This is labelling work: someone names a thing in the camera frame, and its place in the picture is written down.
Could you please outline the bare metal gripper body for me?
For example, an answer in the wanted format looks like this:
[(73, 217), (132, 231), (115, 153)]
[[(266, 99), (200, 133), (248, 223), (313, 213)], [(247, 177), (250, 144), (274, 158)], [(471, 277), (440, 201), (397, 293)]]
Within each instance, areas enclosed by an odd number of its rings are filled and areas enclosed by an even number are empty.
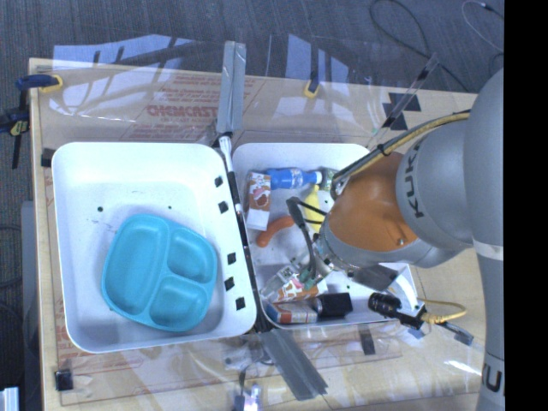
[(316, 246), (314, 252), (318, 270), (324, 275), (339, 272), (377, 292), (388, 289), (398, 276), (398, 271), (385, 265), (389, 257), (384, 253), (359, 248), (334, 251), (327, 246)]

